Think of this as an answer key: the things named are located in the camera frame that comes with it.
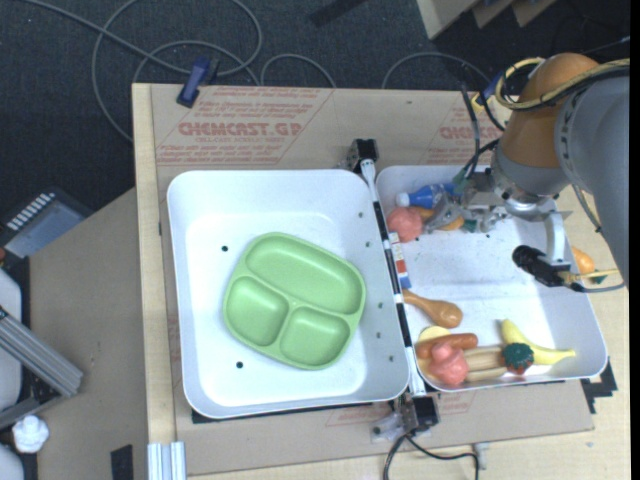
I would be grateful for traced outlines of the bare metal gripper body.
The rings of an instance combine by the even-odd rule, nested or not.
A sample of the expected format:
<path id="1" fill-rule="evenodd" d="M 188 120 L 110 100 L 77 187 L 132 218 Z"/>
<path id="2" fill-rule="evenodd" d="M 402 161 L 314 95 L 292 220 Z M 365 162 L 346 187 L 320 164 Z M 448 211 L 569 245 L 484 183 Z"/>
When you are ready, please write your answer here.
<path id="1" fill-rule="evenodd" d="M 525 191 L 500 171 L 478 171 L 464 188 L 461 206 L 475 220 L 478 212 L 486 209 L 503 211 L 506 218 L 531 219 L 546 210 L 549 202 L 545 196 Z"/>

